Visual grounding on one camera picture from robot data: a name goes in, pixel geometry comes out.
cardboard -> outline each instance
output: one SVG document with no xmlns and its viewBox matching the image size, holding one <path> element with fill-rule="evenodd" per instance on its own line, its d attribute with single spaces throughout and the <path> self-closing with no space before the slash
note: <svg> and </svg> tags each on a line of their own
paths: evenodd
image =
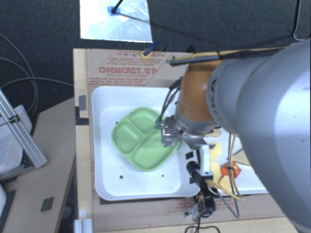
<svg viewBox="0 0 311 233">
<path fill-rule="evenodd" d="M 166 60 L 173 56 L 182 57 L 188 54 L 154 52 L 149 59 L 143 60 L 140 57 L 140 51 L 86 50 L 86 52 L 80 53 L 85 54 L 87 59 L 86 67 L 79 64 L 79 68 L 87 69 L 87 77 L 85 78 L 87 79 L 90 122 L 89 142 L 92 181 L 92 211 L 88 213 L 93 218 L 94 232 L 192 224 L 193 220 L 185 217 L 184 212 L 194 205 L 193 198 L 127 202 L 108 202 L 100 199 L 94 187 L 93 127 L 90 101 L 94 89 L 101 85 L 168 87 L 183 75 L 185 68 L 182 66 L 171 67 L 166 63 Z M 75 72 L 81 72 L 85 75 L 83 70 L 76 70 L 76 65 Z M 87 204 L 85 197 L 83 197 L 83 201 L 80 204 L 81 206 Z M 234 200 L 227 198 L 227 201 L 234 208 Z M 208 219 L 204 219 L 203 222 L 237 220 L 220 199 L 216 200 L 216 205 L 216 212 Z M 269 194 L 245 197 L 244 202 L 239 202 L 239 209 L 240 220 L 284 216 Z"/>
</svg>

green plate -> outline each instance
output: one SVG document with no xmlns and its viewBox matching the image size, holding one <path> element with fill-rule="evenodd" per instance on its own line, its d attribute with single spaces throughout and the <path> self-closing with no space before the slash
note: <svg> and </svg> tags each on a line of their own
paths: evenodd
<svg viewBox="0 0 311 233">
<path fill-rule="evenodd" d="M 159 113 L 140 107 L 127 114 L 112 130 L 116 149 L 142 171 L 152 171 L 163 164 L 178 148 L 161 144 L 161 131 L 155 129 Z"/>
</svg>

black floor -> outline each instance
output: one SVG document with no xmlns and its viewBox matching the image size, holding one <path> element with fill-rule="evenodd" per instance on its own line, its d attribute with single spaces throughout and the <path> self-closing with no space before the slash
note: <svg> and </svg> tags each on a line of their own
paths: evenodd
<svg viewBox="0 0 311 233">
<path fill-rule="evenodd" d="M 284 46 L 291 37 L 296 0 L 147 0 L 154 40 L 166 51 L 228 50 Z M 311 0 L 301 0 L 298 36 L 310 34 Z M 73 83 L 72 49 L 143 50 L 148 44 L 80 39 L 79 0 L 0 0 L 0 33 L 24 54 L 36 77 Z M 0 57 L 26 68 L 12 47 L 0 38 Z M 25 78 L 0 60 L 0 86 Z M 39 113 L 73 96 L 70 86 L 38 81 Z M 3 89 L 10 102 L 31 107 L 29 81 Z"/>
</svg>

red object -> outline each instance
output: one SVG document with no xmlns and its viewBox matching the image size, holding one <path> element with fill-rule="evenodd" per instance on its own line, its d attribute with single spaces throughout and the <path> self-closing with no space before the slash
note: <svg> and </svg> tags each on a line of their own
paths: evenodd
<svg viewBox="0 0 311 233">
<path fill-rule="evenodd" d="M 238 175 L 241 173 L 242 169 L 238 167 L 235 161 L 232 162 L 233 167 L 233 177 L 236 179 Z M 220 169 L 220 172 L 223 176 L 228 175 L 229 176 L 229 165 L 224 166 Z"/>
</svg>

silver metal sheet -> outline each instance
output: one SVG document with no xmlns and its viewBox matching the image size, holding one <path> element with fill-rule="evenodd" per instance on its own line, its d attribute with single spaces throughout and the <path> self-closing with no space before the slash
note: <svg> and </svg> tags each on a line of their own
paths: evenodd
<svg viewBox="0 0 311 233">
<path fill-rule="evenodd" d="M 80 0 L 82 39 L 152 42 L 147 0 Z"/>
</svg>

